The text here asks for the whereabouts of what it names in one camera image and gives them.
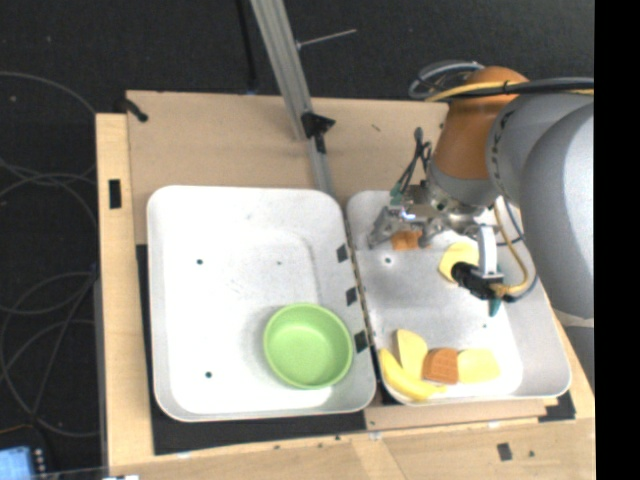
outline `yellow object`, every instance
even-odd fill
[[[468,242],[456,242],[451,244],[440,260],[438,271],[449,281],[455,283],[453,277],[451,277],[451,268],[459,261],[477,265],[480,261],[478,248]]]
[[[498,226],[500,226],[500,234],[502,235],[502,238],[504,238],[504,241],[507,244],[507,247],[509,248],[509,252],[511,252],[516,262],[518,263],[518,266],[522,271],[522,278],[523,278],[520,284],[513,285],[513,286],[502,285],[502,284],[491,286],[491,288],[493,288],[493,290],[496,292],[496,295],[498,297],[504,297],[506,294],[513,294],[513,293],[517,293],[519,291],[524,290],[527,287],[527,284],[529,282],[529,272],[527,270],[527,267],[524,264],[524,261],[522,261],[522,258],[520,258],[520,256],[518,255],[518,252],[516,251],[516,248],[513,246],[511,239],[507,236],[507,233],[504,230],[504,225],[502,224],[502,218],[500,217],[500,212],[498,211],[497,205],[494,205],[493,207],[493,214],[496,216],[496,222],[498,223]]]
[[[422,380],[422,365],[429,352],[427,342],[419,334],[406,329],[396,331],[396,340],[402,368],[416,380]]]
[[[467,92],[472,92],[472,91],[477,91],[478,89],[502,89],[505,86],[509,87],[509,86],[513,86],[513,85],[518,85],[521,82],[480,82],[477,84],[467,84],[467,85],[459,85],[457,87],[453,87],[451,89],[448,89],[446,91],[441,91],[439,93],[434,94],[433,96],[429,96],[428,98],[426,98],[424,101],[428,102],[428,103],[434,103],[437,101],[442,101],[446,98],[449,98],[451,96],[457,96],[459,94],[465,94]],[[566,92],[572,92],[572,93],[576,93],[576,94],[589,94],[589,95],[595,95],[595,91],[594,89],[576,89],[573,91],[566,91]]]
[[[487,382],[500,376],[500,367],[491,350],[472,348],[458,354],[458,376],[464,384]]]
[[[415,402],[421,402],[434,393],[444,393],[447,390],[446,386],[436,386],[413,378],[400,366],[393,354],[386,348],[380,350],[379,358],[384,380],[398,393],[411,398]]]

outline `black clip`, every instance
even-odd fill
[[[307,139],[311,139],[312,137],[315,139],[316,151],[318,151],[318,153],[327,153],[327,148],[324,144],[324,134],[329,131],[334,124],[336,124],[336,122],[333,119],[319,116],[313,112],[305,112],[302,114],[304,133]]]
[[[141,123],[146,123],[149,120],[149,116],[145,114],[142,110],[140,110],[140,107],[138,107],[138,105],[136,105],[133,101],[127,98],[122,98],[117,100],[113,104],[113,109],[115,112],[118,112],[118,113],[126,114],[127,112],[131,112],[134,116],[138,118],[138,121],[140,121]]]

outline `black carpet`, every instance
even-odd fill
[[[302,49],[314,96],[407,99],[417,72],[445,59],[505,65],[531,79],[594,75],[595,0],[285,2],[300,41],[358,30]],[[242,9],[253,68],[235,0],[0,0],[5,364],[35,338],[9,379],[0,370],[0,432],[30,425],[56,469],[100,463],[87,284],[99,264],[93,115],[59,88],[7,75],[63,84],[98,112],[113,111],[127,89],[246,92],[254,75],[259,93],[275,94],[247,0]],[[39,314],[13,315],[16,303]],[[76,323],[66,326],[69,317]],[[0,435],[4,443],[11,432]]]

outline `metal rod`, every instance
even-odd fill
[[[331,39],[338,39],[339,37],[348,36],[350,34],[355,34],[358,30],[355,28],[345,30],[343,32],[336,32],[335,34],[330,34],[328,36],[316,37],[315,39],[309,39],[307,41],[296,41],[296,48],[298,51],[302,49],[303,46],[309,46],[310,44],[318,44],[323,43],[325,41],[329,41]]]
[[[335,197],[326,155],[318,152],[313,141],[307,139],[302,126],[302,115],[312,112],[313,108],[284,2],[283,0],[250,1],[295,137],[309,142],[309,160],[316,188]]]

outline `sink basin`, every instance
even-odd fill
[[[180,421],[355,412],[373,398],[342,211],[315,190],[168,186],[147,207],[155,396]],[[353,340],[347,374],[299,389],[271,370],[269,319],[307,302],[333,311]]]
[[[446,249],[454,242],[474,243],[470,239],[447,231],[437,235],[426,249],[395,251],[388,242],[369,249],[367,234],[388,201],[388,192],[366,191],[354,195],[347,205],[374,347],[393,351],[395,332],[402,328],[421,335],[430,349],[488,348],[501,371],[495,380],[449,386],[445,393],[422,402],[413,402],[386,386],[392,396],[406,405],[422,406],[564,393],[571,382],[571,369],[540,283],[520,301],[502,304],[490,317],[487,301],[477,299],[438,272]],[[492,223],[490,213],[483,219]],[[518,247],[520,255],[528,258],[524,246]],[[506,247],[499,248],[498,263],[505,276],[514,272],[520,275]],[[534,271],[532,264],[529,271]]]

